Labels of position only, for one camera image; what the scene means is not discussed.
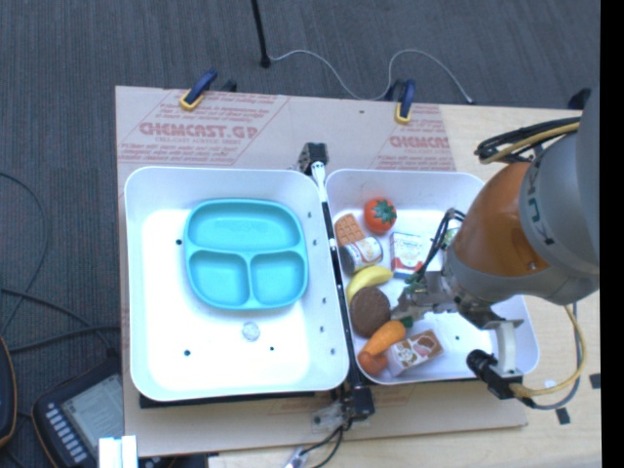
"can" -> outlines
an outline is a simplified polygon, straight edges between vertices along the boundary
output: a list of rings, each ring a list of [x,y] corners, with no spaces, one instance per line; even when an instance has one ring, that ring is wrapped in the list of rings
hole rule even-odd
[[[338,248],[340,264],[347,275],[383,259],[383,248],[377,238],[369,236]]]

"blue plate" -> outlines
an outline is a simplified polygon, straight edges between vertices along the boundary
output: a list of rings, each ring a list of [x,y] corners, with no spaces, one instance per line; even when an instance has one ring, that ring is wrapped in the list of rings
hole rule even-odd
[[[301,224],[291,210],[273,201],[200,204],[186,220],[184,254],[193,291],[214,307],[284,307],[307,288]]]

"yellow cable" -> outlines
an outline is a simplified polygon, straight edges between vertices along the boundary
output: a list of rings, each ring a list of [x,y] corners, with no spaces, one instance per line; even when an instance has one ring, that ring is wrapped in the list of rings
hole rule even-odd
[[[564,388],[568,387],[569,385],[571,385],[574,382],[574,380],[576,380],[576,378],[578,378],[578,376],[580,376],[580,374],[583,372],[583,368],[585,367],[585,346],[586,346],[585,338],[583,337],[583,333],[580,329],[580,326],[578,325],[578,321],[576,321],[576,318],[574,317],[574,313],[569,308],[569,306],[565,307],[565,311],[567,312],[567,316],[569,317],[569,319],[572,321],[572,324],[574,325],[574,330],[576,331],[576,334],[578,335],[578,341],[580,344],[581,361],[578,364],[576,372],[571,377],[569,377],[566,381],[563,381],[562,383],[558,385],[547,387],[547,388],[533,389],[533,388],[525,387],[522,383],[511,383],[509,385],[509,388],[511,389],[512,392],[514,392],[514,395],[518,397],[519,399],[528,399],[530,397],[535,397],[537,395],[548,395],[548,394],[552,394],[555,392],[559,392],[563,390]]]
[[[516,142],[513,145],[509,145],[504,149],[501,149],[496,154],[492,154],[491,156],[483,160],[481,163],[487,165],[494,161],[498,161],[502,157],[507,156],[509,153],[515,151],[516,149],[520,149],[521,147],[525,147],[526,145],[531,145],[548,137],[562,136],[563,134],[567,134],[568,132],[574,132],[575,130],[578,130],[579,125],[580,123],[578,122],[570,123],[568,125],[557,127],[555,129],[547,130],[546,132],[540,132],[539,134],[535,134],[534,136],[530,136],[528,138],[525,138],[524,140]]]

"waffle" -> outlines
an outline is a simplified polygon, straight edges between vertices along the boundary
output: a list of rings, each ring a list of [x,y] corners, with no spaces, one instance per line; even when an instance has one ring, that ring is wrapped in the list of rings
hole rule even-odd
[[[355,243],[366,237],[358,220],[352,214],[346,214],[339,218],[335,222],[333,230],[339,246]]]

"black electronic device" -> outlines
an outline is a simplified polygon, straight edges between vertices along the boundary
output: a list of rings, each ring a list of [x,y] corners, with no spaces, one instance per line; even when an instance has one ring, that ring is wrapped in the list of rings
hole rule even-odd
[[[0,337],[0,448],[13,436],[18,418],[16,376],[9,349]]]
[[[58,468],[98,467],[100,438],[124,434],[120,361],[110,357],[99,366],[45,393],[32,419],[46,454]],[[171,458],[145,458],[139,466],[171,466]]]

